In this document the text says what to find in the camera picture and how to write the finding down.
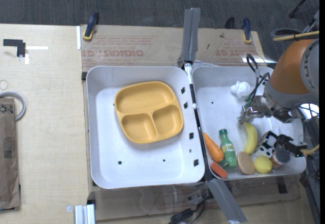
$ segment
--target brown paper bag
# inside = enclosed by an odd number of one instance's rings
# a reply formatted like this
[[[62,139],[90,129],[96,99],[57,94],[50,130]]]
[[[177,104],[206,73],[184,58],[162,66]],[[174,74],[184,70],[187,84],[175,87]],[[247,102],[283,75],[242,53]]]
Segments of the brown paper bag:
[[[0,209],[20,205],[15,100],[0,99]]]

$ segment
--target yellow cable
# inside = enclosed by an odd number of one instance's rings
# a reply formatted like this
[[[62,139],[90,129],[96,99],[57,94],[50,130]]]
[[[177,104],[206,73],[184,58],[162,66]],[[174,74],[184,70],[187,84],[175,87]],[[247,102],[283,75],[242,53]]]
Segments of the yellow cable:
[[[314,153],[316,150],[319,149],[319,144],[316,145],[313,149],[301,149],[300,152],[303,153],[303,155],[311,155],[312,153]]]
[[[319,31],[311,31],[309,33],[290,35],[290,36],[284,36],[284,37],[274,37],[273,41],[285,41],[285,40],[291,40],[291,39],[296,39],[296,38],[301,38],[301,37],[306,37],[306,36],[313,36],[313,35],[319,35]]]

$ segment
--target blue and yellow clamp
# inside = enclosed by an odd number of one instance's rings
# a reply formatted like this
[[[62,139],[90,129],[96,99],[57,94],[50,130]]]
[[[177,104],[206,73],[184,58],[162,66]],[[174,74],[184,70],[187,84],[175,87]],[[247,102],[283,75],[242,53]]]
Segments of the blue and yellow clamp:
[[[82,33],[82,39],[84,39],[85,41],[91,40],[93,34],[93,26],[94,24],[97,23],[97,21],[98,21],[98,13],[97,12],[91,13],[87,28]]]
[[[249,22],[249,19],[248,18],[245,18],[243,20],[243,27],[244,29],[244,33],[242,35],[242,38],[243,38],[243,42],[245,44],[251,44],[252,42],[252,38],[251,38],[251,31],[250,31],[250,22]]]

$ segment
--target white plastic tray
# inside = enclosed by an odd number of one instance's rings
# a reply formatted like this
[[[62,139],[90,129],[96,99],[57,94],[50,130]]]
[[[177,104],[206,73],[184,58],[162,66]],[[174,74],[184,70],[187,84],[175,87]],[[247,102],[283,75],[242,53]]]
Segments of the white plastic tray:
[[[272,69],[261,67],[260,73],[272,73]],[[255,86],[255,73],[250,67],[197,67],[192,72],[192,80],[196,94],[196,102],[202,131],[206,132],[216,144],[220,145],[219,130],[227,129],[228,137],[233,142],[236,154],[244,150],[247,138],[244,125],[239,125],[237,117],[240,116],[241,107],[245,104],[245,97],[238,98],[230,92],[236,81],[246,81],[250,86]],[[257,94],[263,94],[264,87],[261,85]],[[271,118],[255,118],[252,125],[256,127],[258,142],[267,131],[275,134],[284,134],[297,137],[303,134],[302,125],[293,127],[292,123],[284,124]],[[237,169],[227,170],[226,179],[255,178],[263,176],[279,176],[300,174],[306,168],[304,157],[291,156],[289,162],[280,169],[272,170],[268,174],[255,173],[243,175]]]
[[[114,110],[123,87],[158,80],[168,84],[181,106],[184,127],[176,136],[136,144],[124,135]],[[90,166],[93,181],[115,189],[195,183],[204,162],[186,73],[178,67],[99,66],[87,74]]]

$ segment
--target white crumpled object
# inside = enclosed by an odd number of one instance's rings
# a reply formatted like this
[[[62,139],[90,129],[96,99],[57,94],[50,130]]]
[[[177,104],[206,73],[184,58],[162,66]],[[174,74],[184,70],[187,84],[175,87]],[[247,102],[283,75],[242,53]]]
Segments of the white crumpled object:
[[[250,85],[246,81],[237,80],[236,84],[231,86],[230,92],[242,98],[250,94]]]

